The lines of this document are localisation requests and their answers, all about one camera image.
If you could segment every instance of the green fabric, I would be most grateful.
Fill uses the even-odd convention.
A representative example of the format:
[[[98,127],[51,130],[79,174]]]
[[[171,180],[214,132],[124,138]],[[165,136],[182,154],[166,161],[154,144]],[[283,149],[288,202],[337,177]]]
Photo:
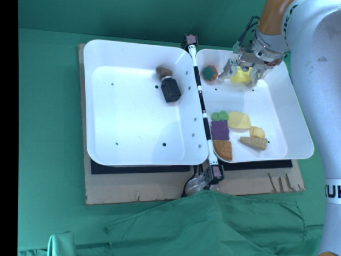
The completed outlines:
[[[317,255],[296,203],[201,191],[107,224],[114,256]]]
[[[109,244],[76,245],[77,256],[113,256]],[[47,256],[47,249],[19,251],[17,256]]]
[[[48,240],[47,256],[77,256],[74,234],[53,234]]]

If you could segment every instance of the white tray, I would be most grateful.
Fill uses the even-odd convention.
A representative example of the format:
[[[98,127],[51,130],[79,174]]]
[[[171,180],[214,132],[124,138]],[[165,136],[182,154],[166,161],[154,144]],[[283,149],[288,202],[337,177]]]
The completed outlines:
[[[197,53],[200,74],[208,65],[221,73],[228,59],[235,57],[232,51],[200,50]],[[275,66],[252,89],[232,83],[230,79],[222,83],[218,79],[210,82],[202,78],[201,86],[209,123],[211,114],[221,110],[246,113],[251,125],[261,127],[269,141],[265,150],[256,150],[239,141],[241,136],[249,136],[248,130],[231,129],[233,159],[230,162],[304,159],[313,154],[314,144],[284,62]]]
[[[181,91],[165,101],[156,68]],[[198,165],[208,146],[192,60],[181,48],[105,40],[84,47],[86,140],[102,165]]]

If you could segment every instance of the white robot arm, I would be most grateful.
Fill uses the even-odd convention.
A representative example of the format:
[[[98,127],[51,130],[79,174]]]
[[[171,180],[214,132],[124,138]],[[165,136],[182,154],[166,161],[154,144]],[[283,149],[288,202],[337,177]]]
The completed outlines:
[[[237,42],[238,59],[223,75],[251,68],[249,86],[255,86],[291,52],[293,86],[326,182],[320,255],[341,255],[341,0],[267,0],[253,33],[247,47]]]

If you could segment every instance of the green cloth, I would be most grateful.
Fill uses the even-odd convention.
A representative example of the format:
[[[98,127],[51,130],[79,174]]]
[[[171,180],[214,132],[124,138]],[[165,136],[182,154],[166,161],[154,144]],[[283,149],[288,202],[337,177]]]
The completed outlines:
[[[114,256],[317,255],[296,203],[205,190],[107,224]]]

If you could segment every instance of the toy food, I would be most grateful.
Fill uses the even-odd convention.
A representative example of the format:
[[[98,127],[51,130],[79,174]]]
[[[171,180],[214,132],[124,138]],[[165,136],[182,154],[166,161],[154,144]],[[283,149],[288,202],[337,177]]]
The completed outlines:
[[[212,121],[211,122],[211,135],[212,139],[230,140],[230,130],[227,121]]]
[[[218,77],[218,71],[214,66],[207,66],[202,71],[202,75],[207,81],[214,81]]]
[[[229,119],[229,114],[226,111],[220,111],[219,112],[219,119],[221,121],[227,121]]]
[[[211,115],[211,119],[212,121],[227,121],[229,119],[229,115],[227,114],[226,111],[220,111],[218,112],[214,112]]]
[[[250,129],[250,118],[247,114],[242,112],[229,112],[228,127],[236,129]]]
[[[226,161],[232,160],[232,145],[230,141],[214,139],[213,147],[218,157]]]
[[[240,137],[239,141],[258,150],[265,150],[268,143],[266,138]]]
[[[237,72],[231,77],[232,83],[244,83],[250,81],[250,70],[245,72],[240,67],[237,68]]]
[[[250,128],[250,137],[252,138],[264,138],[265,137],[265,132],[263,131],[262,128],[256,127],[256,126],[251,126]]]
[[[211,119],[212,119],[212,121],[220,121],[220,119],[219,119],[219,113],[218,112],[214,112],[214,113],[212,113],[212,115],[211,115]]]

